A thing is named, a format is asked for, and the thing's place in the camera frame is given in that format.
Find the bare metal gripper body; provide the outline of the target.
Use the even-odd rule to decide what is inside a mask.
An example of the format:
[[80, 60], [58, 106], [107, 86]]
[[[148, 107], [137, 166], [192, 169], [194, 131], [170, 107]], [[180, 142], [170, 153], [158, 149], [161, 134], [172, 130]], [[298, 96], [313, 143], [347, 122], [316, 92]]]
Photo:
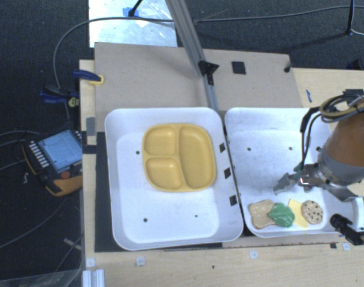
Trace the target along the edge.
[[330, 184], [330, 180], [322, 174], [317, 163], [306, 164], [302, 169], [301, 176], [312, 178], [311, 183], [313, 184], [313, 188], [326, 188]]

